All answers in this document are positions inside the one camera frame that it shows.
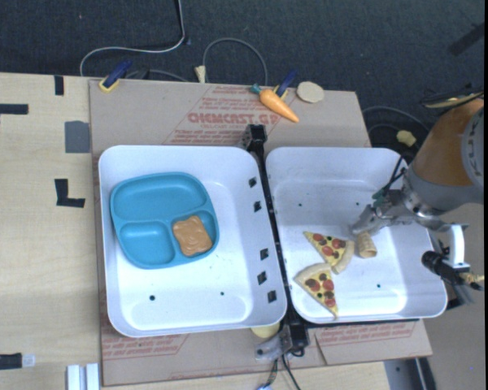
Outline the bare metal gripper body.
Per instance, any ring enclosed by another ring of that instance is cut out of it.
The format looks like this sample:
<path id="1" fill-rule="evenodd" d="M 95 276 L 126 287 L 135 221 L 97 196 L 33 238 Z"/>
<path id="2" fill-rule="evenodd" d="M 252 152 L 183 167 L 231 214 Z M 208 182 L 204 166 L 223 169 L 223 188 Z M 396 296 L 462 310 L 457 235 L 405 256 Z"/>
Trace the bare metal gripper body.
<path id="1" fill-rule="evenodd" d="M 380 190 L 373 195 L 373 200 L 377 220 L 386 220 L 387 227 L 418 223 L 433 231 L 440 228 L 438 211 L 412 191 L 403 189 Z"/>

